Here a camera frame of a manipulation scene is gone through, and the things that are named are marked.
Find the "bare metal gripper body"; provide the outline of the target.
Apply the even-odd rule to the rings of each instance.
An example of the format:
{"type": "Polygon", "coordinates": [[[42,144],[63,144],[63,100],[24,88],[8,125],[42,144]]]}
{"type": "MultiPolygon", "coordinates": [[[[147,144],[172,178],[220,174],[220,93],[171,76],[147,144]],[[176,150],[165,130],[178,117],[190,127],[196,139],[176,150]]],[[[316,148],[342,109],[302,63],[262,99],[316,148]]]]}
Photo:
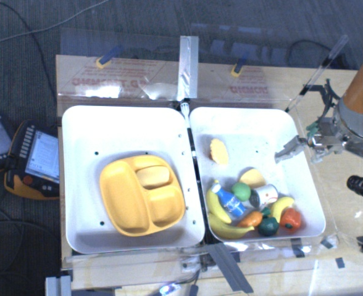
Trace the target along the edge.
{"type": "Polygon", "coordinates": [[[363,137],[350,130],[339,117],[319,118],[307,126],[307,144],[325,149],[325,157],[344,151],[363,158],[363,137]]]}

